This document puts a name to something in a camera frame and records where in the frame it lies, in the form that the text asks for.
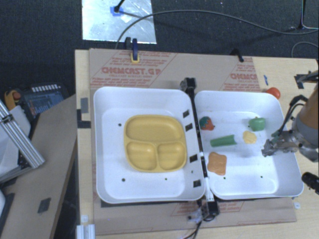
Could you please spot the green toy bell pepper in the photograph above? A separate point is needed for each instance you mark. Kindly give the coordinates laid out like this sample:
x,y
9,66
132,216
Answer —
x,y
257,124

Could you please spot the red toy tomato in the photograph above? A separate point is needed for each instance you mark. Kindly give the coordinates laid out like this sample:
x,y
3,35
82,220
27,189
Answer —
x,y
273,93

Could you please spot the pale yellow toy biscuit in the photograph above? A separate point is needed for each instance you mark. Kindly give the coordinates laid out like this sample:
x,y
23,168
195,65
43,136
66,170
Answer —
x,y
249,137

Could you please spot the orange toy bell pepper slice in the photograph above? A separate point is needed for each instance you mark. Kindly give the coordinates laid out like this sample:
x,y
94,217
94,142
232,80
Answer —
x,y
217,163

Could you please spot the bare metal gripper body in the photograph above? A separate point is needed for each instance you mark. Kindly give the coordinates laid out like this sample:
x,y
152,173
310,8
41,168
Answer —
x,y
286,143

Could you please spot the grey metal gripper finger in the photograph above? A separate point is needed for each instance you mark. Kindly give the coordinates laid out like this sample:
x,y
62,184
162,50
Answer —
x,y
266,152
270,143

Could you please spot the brown cardboard board red print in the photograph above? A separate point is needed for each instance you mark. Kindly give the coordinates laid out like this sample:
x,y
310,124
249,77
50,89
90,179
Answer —
x,y
159,66

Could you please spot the white plastic tray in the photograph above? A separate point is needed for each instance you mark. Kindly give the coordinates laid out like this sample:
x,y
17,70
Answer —
x,y
112,143
249,180

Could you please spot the yellow divided plate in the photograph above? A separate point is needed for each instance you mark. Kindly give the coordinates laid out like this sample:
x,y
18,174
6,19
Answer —
x,y
154,143

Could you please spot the thin black and white rod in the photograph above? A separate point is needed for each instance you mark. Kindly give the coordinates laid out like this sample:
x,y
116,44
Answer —
x,y
199,136

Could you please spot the red toy strawberry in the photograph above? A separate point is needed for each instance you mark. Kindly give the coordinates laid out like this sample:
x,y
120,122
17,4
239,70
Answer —
x,y
206,124

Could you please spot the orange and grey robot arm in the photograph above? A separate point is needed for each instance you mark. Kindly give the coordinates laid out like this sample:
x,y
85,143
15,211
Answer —
x,y
308,108

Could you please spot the green toy celery stick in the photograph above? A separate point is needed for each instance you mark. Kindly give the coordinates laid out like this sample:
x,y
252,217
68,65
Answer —
x,y
222,141

